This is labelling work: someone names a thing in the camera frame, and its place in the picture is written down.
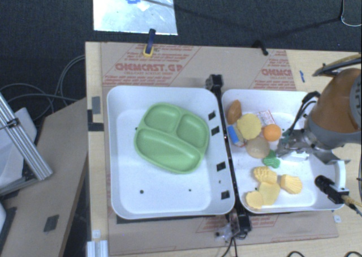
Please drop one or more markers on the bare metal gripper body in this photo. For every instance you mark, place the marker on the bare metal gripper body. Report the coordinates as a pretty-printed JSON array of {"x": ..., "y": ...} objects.
[{"x": 301, "y": 139}]

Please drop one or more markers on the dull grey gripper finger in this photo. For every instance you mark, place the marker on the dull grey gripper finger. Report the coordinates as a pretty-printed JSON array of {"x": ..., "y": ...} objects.
[
  {"x": 300, "y": 156},
  {"x": 282, "y": 151}
]

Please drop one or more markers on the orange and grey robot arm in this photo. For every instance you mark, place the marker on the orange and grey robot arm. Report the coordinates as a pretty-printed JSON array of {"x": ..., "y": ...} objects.
[{"x": 333, "y": 108}]

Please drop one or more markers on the green toy vegetable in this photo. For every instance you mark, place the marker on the green toy vegetable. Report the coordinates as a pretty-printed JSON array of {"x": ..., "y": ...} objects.
[{"x": 271, "y": 161}]

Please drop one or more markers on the orange toy fruit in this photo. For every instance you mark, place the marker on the orange toy fruit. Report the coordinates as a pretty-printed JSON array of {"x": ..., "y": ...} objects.
[{"x": 272, "y": 132}]

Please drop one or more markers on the beige round toy bun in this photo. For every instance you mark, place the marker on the beige round toy bun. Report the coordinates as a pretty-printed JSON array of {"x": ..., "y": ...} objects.
[{"x": 257, "y": 148}]

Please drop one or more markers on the yellow ridged toy chip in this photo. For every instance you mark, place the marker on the yellow ridged toy chip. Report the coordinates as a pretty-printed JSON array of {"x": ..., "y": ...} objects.
[
  {"x": 291, "y": 184},
  {"x": 264, "y": 174}
]

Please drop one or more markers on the white plastic tray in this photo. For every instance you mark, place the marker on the white plastic tray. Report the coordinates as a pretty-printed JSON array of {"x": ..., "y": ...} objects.
[
  {"x": 169, "y": 193},
  {"x": 305, "y": 188}
]

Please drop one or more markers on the white packet with red print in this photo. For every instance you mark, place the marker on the white packet with red print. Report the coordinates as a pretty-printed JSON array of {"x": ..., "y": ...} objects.
[{"x": 267, "y": 117}]

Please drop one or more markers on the yellow smooth toy slice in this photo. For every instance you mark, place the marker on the yellow smooth toy slice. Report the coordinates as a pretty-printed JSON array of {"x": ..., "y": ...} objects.
[
  {"x": 254, "y": 199},
  {"x": 270, "y": 192}
]

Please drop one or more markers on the yellow round toy biscuit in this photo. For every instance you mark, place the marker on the yellow round toy biscuit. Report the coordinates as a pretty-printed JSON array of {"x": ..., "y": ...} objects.
[{"x": 249, "y": 126}]

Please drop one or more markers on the blue and white small packet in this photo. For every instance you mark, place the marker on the blue and white small packet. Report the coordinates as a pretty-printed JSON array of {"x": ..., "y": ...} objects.
[{"x": 233, "y": 134}]

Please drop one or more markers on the thin black rod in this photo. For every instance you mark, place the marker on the thin black rod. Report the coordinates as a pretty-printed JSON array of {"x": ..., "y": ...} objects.
[{"x": 226, "y": 139}]

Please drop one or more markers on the brown toy bread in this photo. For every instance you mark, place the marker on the brown toy bread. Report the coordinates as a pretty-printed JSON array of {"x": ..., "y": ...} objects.
[{"x": 234, "y": 111}]

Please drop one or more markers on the brown cardboard board, red print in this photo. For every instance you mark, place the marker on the brown cardboard board, red print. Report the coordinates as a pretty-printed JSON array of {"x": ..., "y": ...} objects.
[{"x": 232, "y": 63}]

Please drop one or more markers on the green divided plate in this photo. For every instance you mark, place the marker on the green divided plate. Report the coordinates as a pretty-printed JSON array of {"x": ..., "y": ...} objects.
[{"x": 169, "y": 142}]

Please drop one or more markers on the black cylinder on white bracket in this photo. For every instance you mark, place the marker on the black cylinder on white bracket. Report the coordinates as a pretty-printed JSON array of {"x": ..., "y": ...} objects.
[{"x": 329, "y": 186}]

